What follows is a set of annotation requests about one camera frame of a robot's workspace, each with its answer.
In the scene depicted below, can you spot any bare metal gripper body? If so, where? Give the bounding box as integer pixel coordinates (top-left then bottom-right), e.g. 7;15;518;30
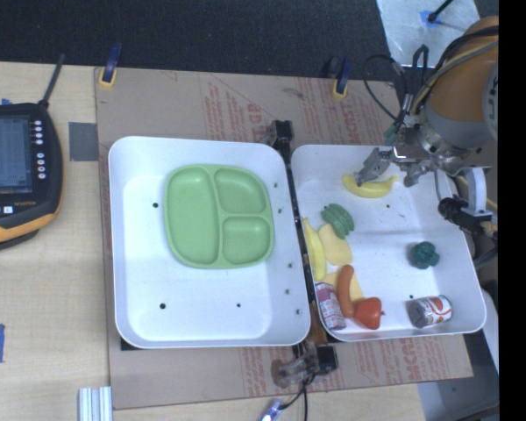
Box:
392;125;471;174

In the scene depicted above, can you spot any yellow banana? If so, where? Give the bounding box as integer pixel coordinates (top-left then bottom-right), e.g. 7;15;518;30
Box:
341;173;400;200
301;217;328;282

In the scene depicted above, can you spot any green ribbed toy vegetable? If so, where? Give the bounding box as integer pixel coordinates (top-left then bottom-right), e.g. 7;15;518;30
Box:
319;203;356;240

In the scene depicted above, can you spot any green broccoli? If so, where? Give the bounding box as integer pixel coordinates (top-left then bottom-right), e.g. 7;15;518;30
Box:
408;240;441;270

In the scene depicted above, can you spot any pale yellow toy chunk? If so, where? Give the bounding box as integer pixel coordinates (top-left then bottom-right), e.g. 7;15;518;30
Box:
317;223;354;267

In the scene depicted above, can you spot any thin black rod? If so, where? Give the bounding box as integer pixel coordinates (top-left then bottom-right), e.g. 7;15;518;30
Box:
282;145;318;346

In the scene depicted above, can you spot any white plastic tray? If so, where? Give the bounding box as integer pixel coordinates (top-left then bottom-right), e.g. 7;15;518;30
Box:
290;143;488;343
108;135;312;350

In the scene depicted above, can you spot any orange sausage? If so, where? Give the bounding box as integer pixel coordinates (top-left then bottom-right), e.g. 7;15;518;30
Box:
335;264;358;319

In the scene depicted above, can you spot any orange and white can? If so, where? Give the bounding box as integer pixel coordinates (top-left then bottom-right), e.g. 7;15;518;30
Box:
405;294;454;330

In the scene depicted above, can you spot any red toy pepper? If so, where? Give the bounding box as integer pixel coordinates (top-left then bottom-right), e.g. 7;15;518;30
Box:
353;296;387;331

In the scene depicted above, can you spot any pink can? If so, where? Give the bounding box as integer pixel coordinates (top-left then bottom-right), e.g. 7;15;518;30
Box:
313;281;348;331

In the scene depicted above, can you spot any green divided plate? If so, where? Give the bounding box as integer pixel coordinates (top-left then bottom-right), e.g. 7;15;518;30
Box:
163;163;276;271

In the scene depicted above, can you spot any brown cardboard board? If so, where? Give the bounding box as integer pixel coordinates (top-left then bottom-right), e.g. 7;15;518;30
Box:
93;66;475;411

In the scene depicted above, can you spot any black cylinder on white bracket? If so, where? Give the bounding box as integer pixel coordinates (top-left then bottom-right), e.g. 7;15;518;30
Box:
437;166;499;238

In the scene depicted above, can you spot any black block with wires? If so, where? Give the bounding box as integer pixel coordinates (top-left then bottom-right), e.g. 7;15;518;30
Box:
266;119;295;149
314;344;339;375

